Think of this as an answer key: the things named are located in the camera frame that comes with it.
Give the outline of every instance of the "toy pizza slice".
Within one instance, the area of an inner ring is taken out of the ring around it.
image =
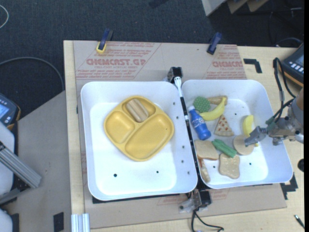
[[[214,134],[218,136],[223,136],[223,137],[231,137],[234,136],[234,132],[230,128],[226,117],[222,114],[219,118],[218,124],[216,126],[216,129],[214,131]]]

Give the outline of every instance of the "white object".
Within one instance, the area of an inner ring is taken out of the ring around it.
[[[9,129],[0,123],[0,141],[14,152],[14,135]],[[13,185],[14,173],[0,162],[0,196],[9,192]]]
[[[71,215],[71,232],[90,232],[89,214]]]
[[[1,232],[12,232],[13,222],[11,217],[0,209],[0,230]]]
[[[144,96],[172,120],[175,132],[154,157],[129,159],[108,139],[103,123],[130,96]],[[197,172],[177,88],[168,82],[89,82],[81,90],[88,187],[103,201],[188,193]]]
[[[242,122],[245,116],[254,116],[254,129],[258,125],[266,127],[266,120],[274,115],[265,88],[254,80],[189,80],[184,82],[182,90],[187,106],[192,105],[198,96],[207,98],[226,95],[228,97],[224,115],[235,136],[220,137],[212,134],[208,140],[221,139],[231,147],[233,147],[234,138],[243,134]],[[206,122],[211,132],[215,130],[217,122],[218,119]],[[191,132],[193,140],[197,139],[197,134],[192,127]],[[223,189],[284,183],[292,178],[293,169],[284,144],[274,146],[270,137],[259,142],[250,155],[239,157],[240,177],[238,179],[219,174],[219,160],[204,160],[211,178],[207,186]]]

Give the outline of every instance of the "yellow divided plate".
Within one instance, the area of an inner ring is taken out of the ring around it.
[[[126,108],[132,99],[138,99],[149,117],[135,121]],[[157,105],[142,96],[131,96],[118,104],[105,118],[104,131],[114,145],[136,161],[146,161],[158,153],[172,138],[174,124]]]

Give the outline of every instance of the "screen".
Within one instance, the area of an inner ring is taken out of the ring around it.
[[[9,109],[6,106],[0,104],[0,118],[2,118]]]
[[[302,67],[304,67],[304,55],[301,56],[299,59],[296,60],[296,63],[298,65],[301,65]]]

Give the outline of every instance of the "toy food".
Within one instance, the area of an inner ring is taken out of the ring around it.
[[[253,131],[253,115],[248,115],[245,117],[242,123],[242,130],[246,137],[250,137],[250,133]]]
[[[230,146],[226,145],[222,140],[220,139],[215,139],[212,141],[212,144],[216,147],[216,149],[222,151],[229,157],[233,158],[236,154],[237,151]]]
[[[226,117],[222,114],[219,118],[218,124],[216,126],[216,129],[214,131],[214,134],[218,136],[223,136],[223,137],[231,137],[234,136],[234,132],[230,128]]]
[[[216,148],[209,140],[194,140],[194,144],[197,150],[197,157],[199,159],[218,160],[219,154]]]
[[[254,149],[254,145],[249,145],[249,146],[245,145],[246,138],[247,137],[245,135],[239,135],[234,138],[234,141],[233,141],[234,148],[237,150],[237,152],[240,155],[249,155],[252,153]]]
[[[222,98],[225,98],[225,105],[227,104],[227,96],[226,95],[220,95],[220,96],[214,96],[214,97],[209,97],[207,100],[214,105],[219,105],[220,102],[222,101]]]
[[[220,117],[224,113],[225,101],[226,101],[226,98],[222,97],[222,100],[221,100],[220,104],[217,105],[213,110],[211,110],[209,112],[200,113],[200,115],[202,116],[202,118],[205,121],[210,121],[210,120],[217,119],[218,117]]]
[[[199,163],[200,163],[200,173],[201,173],[201,176],[202,176],[203,180],[206,183],[210,182],[211,177],[208,174],[208,170],[206,168],[206,165],[205,165],[204,161],[200,160]]]
[[[136,122],[143,122],[149,117],[149,112],[138,99],[132,99],[126,104],[126,108]]]
[[[222,153],[219,157],[219,173],[225,176],[230,177],[231,179],[237,179],[240,176],[239,172],[239,163],[240,158],[238,155],[235,155],[233,158]]]
[[[209,111],[209,109],[211,108],[211,103],[206,98],[198,96],[194,100],[193,106],[200,113],[203,113],[203,112],[208,112]]]

